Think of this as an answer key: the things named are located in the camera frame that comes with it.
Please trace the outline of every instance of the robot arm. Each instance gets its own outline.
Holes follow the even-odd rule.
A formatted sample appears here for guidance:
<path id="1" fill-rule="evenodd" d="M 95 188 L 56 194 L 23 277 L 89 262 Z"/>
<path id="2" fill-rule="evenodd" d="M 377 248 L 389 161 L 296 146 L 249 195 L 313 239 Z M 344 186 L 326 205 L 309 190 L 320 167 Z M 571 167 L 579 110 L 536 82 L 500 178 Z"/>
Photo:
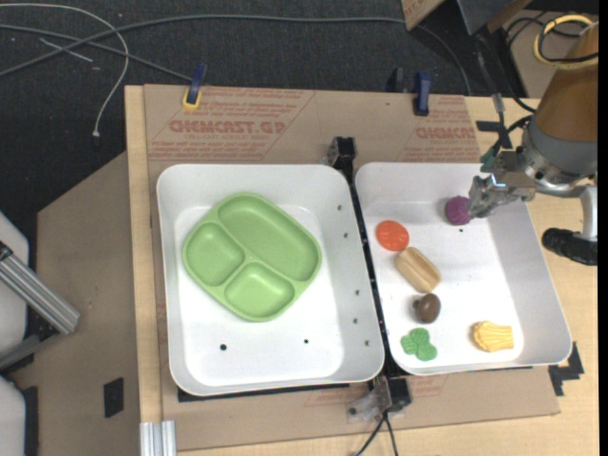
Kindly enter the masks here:
<path id="1" fill-rule="evenodd" d="M 466 213 L 485 218 L 537 192 L 580 198 L 582 232 L 552 228 L 542 237 L 549 250 L 587 265 L 598 264 L 597 186 L 580 185 L 598 172 L 599 23 L 589 25 L 559 67 L 538 109 L 523 127 L 515 151 L 488 156 L 489 175 L 473 179 Z"/>

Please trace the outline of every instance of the brown mushroom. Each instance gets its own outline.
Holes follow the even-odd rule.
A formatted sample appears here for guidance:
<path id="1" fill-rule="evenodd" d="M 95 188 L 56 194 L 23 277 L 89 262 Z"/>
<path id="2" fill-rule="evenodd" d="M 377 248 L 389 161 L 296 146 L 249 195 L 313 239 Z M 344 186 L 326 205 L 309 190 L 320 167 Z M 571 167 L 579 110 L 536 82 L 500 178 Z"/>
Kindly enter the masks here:
<path id="1" fill-rule="evenodd" d="M 413 303 L 416 316 L 423 323 L 432 323 L 441 311 L 441 301 L 435 294 L 425 294 L 421 299 L 416 299 Z"/>

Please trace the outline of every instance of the black fabric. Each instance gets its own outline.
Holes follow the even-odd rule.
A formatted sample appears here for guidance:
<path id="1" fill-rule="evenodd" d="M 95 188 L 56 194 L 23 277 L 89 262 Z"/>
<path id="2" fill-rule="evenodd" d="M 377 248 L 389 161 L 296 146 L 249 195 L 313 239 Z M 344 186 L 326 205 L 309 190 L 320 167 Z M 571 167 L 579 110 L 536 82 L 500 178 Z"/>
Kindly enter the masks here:
<path id="1" fill-rule="evenodd" d="M 93 12 L 116 27 L 196 13 L 270 14 L 291 17 L 403 17 L 400 0 L 0 0 L 62 4 Z M 530 8 L 599 13 L 598 0 L 538 0 Z M 105 27 L 59 9 L 0 7 L 0 23 L 86 37 Z M 488 93 L 479 76 L 474 42 L 455 0 L 446 0 L 422 26 L 442 38 L 464 65 L 474 94 Z M 0 72 L 51 51 L 39 35 L 0 29 Z M 181 74 L 198 61 L 218 86 L 384 91 L 397 68 L 406 83 L 427 71 L 432 92 L 466 94 L 450 54 L 429 33 L 388 23 L 295 24 L 190 21 L 131 30 L 130 51 Z M 56 45 L 65 41 L 45 37 Z M 120 48 L 116 37 L 101 44 Z M 62 53 L 42 64 L 0 76 L 0 211 L 34 242 L 35 215 L 125 149 L 124 97 L 120 90 L 101 121 L 101 145 L 91 133 L 124 59 L 92 47 Z M 131 63 L 123 84 L 185 84 Z"/>

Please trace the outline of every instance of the wooden table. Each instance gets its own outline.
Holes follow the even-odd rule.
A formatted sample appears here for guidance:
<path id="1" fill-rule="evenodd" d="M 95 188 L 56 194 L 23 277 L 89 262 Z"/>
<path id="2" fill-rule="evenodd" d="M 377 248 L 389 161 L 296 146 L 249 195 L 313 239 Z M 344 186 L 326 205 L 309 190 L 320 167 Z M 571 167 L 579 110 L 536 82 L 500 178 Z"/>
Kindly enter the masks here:
<path id="1" fill-rule="evenodd" d="M 150 229 L 150 186 L 143 88 L 128 86 L 125 90 L 125 98 L 140 412 L 142 422 L 158 423 L 163 419 L 163 414 L 157 312 L 153 295 L 155 277 Z M 465 102 L 473 122 L 495 121 L 495 112 L 490 99 L 465 98 Z M 509 124 L 523 115 L 524 112 L 516 104 L 509 100 L 505 104 L 505 118 Z M 357 117 L 351 119 L 355 124 Z M 485 151 L 493 143 L 495 136 L 478 132 L 477 139 L 480 149 Z M 520 136 L 515 133 L 514 143 L 518 143 L 519 139 Z M 580 229 L 581 211 L 577 201 L 537 195 L 537 198 L 529 203 L 529 210 L 539 235 L 552 226 Z M 565 384 L 566 395 L 559 400 L 561 413 L 553 417 L 399 430 L 396 432 L 396 441 L 401 454 L 408 456 L 599 454 L 597 269 L 578 265 L 547 252 L 545 257 L 585 368 L 585 374 L 579 381 Z M 194 450 L 180 454 L 346 456 L 356 452 L 367 437 L 368 434 L 357 434 Z M 392 454 L 388 434 L 379 433 L 366 454 Z"/>

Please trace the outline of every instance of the white surface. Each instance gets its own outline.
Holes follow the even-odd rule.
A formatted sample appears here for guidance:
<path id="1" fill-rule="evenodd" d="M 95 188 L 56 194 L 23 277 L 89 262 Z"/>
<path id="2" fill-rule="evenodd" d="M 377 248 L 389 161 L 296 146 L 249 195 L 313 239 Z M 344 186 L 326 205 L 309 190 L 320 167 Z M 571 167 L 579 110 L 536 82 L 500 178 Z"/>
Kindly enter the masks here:
<path id="1" fill-rule="evenodd" d="M 479 164 L 369 163 L 355 183 L 382 300 L 389 348 L 405 371 L 435 374 L 559 363 L 572 348 L 557 293 L 524 202 L 506 205 L 489 218 L 454 226 L 446 202 L 467 196 Z M 397 271 L 396 253 L 375 237 L 384 219 L 401 222 L 409 246 L 441 272 L 434 290 L 442 310 L 434 323 L 417 321 L 411 305 L 422 295 Z M 493 353 L 477 348 L 472 326 L 491 321 L 513 328 L 515 347 Z M 401 338 L 426 328 L 438 356 L 422 362 L 405 354 Z"/>
<path id="2" fill-rule="evenodd" d="M 195 224 L 240 192 L 282 208 L 321 247 L 313 283 L 285 313 L 263 323 L 220 305 L 181 259 Z M 181 164 L 161 174 L 157 195 L 170 368 L 185 391 L 204 396 L 349 383 L 381 370 L 382 338 L 350 190 L 337 171 L 325 165 Z"/>
<path id="3" fill-rule="evenodd" d="M 14 385 L 0 376 L 0 455 L 23 456 L 26 444 L 26 402 Z"/>
<path id="4" fill-rule="evenodd" d="M 0 213 L 0 239 L 17 258 L 28 264 L 28 241 L 2 213 Z M 26 302 L 0 280 L 0 354 L 23 340 L 26 321 Z"/>

